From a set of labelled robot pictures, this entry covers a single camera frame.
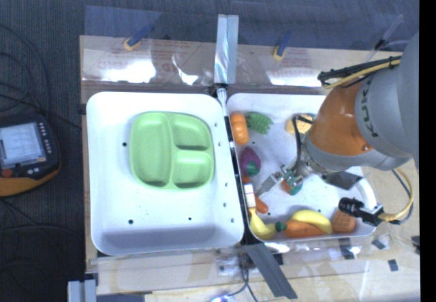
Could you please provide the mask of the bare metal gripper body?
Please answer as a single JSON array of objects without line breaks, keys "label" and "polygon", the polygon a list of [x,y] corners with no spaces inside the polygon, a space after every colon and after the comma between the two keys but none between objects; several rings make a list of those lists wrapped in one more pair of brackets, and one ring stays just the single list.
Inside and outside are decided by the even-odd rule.
[{"label": "bare metal gripper body", "polygon": [[310,155],[298,154],[289,164],[280,167],[285,181],[302,181],[311,175],[321,176],[324,168],[317,164]]}]

